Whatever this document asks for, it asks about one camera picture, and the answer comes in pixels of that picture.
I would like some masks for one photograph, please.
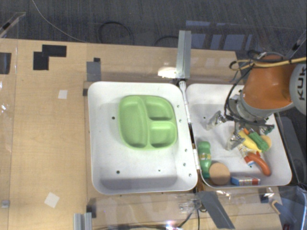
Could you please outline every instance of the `small box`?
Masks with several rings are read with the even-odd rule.
[[[231,183],[237,186],[260,185],[260,179],[253,176],[233,176]]]

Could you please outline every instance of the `transparent plastic sheet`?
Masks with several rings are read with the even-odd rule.
[[[23,13],[11,14],[0,29],[0,228],[7,229],[18,53],[18,22]]]
[[[158,76],[161,67],[176,67],[176,48],[146,48],[116,45],[88,45],[87,69],[84,88],[95,81],[157,82],[169,83],[170,79]],[[230,83],[233,72],[228,64],[236,58],[233,51],[191,51],[191,78],[187,84]],[[88,115],[85,98],[85,116]],[[200,204],[200,198],[192,192],[148,193],[132,195],[104,195],[98,193],[92,183],[91,154],[88,117],[85,117],[87,159],[87,211],[93,214],[94,230],[128,229],[217,229],[209,212]],[[274,188],[245,188],[213,191],[236,229],[281,229],[279,213],[270,203],[281,195]]]

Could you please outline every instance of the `white plastic tray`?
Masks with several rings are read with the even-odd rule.
[[[128,95],[155,95],[173,106],[178,139],[170,148],[128,148],[118,129],[118,104]],[[197,182],[182,93],[165,83],[96,82],[88,90],[92,181],[102,194],[187,191]]]
[[[205,122],[208,122],[217,111],[220,110],[224,113],[224,103],[231,87],[231,85],[220,84],[192,84],[188,87],[187,97],[196,146],[200,141],[210,142],[212,161],[219,161],[225,164],[230,170],[231,176],[255,176],[261,179],[259,186],[289,184],[292,173],[273,115],[267,121],[268,124],[275,124],[275,129],[269,134],[272,140],[272,147],[262,155],[272,171],[270,176],[263,175],[256,165],[253,165],[252,168],[247,166],[238,149],[232,151],[225,149],[226,141],[234,131],[233,122],[220,124],[209,131],[205,130]],[[238,93],[240,89],[242,89],[242,86],[237,86],[233,94]],[[215,186],[210,184],[209,180],[205,180],[205,182],[214,188],[237,187],[231,184]]]

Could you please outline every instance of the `brown round object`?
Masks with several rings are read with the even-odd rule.
[[[269,145],[269,148],[271,148],[271,146],[272,146],[271,138],[269,136],[265,136],[265,135],[261,135],[260,137]]]
[[[215,185],[225,185],[230,180],[230,171],[222,163],[214,163],[209,168],[210,179]]]

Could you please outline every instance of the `dark gray floor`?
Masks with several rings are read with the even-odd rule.
[[[42,14],[66,33],[92,43],[151,46],[164,35],[192,31],[193,48],[274,50],[285,54],[306,29],[307,0],[35,0]],[[10,14],[26,12],[23,39],[75,41],[38,14],[31,0],[0,0],[0,24]],[[106,25],[116,21],[126,25]],[[174,38],[157,46],[177,46]],[[306,45],[297,54],[306,55]],[[293,109],[291,118],[306,154],[306,117]]]

